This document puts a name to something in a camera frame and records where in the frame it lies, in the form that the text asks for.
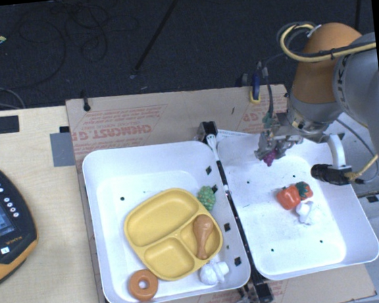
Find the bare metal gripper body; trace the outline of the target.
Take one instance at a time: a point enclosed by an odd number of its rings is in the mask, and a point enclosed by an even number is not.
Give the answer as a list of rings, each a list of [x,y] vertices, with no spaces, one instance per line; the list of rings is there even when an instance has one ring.
[[[276,113],[273,116],[267,114],[263,120],[261,133],[262,148],[285,148],[293,144],[301,143],[303,139],[320,143],[324,139],[324,132],[328,128],[327,123],[305,119],[303,116],[295,115],[291,121],[287,113]]]

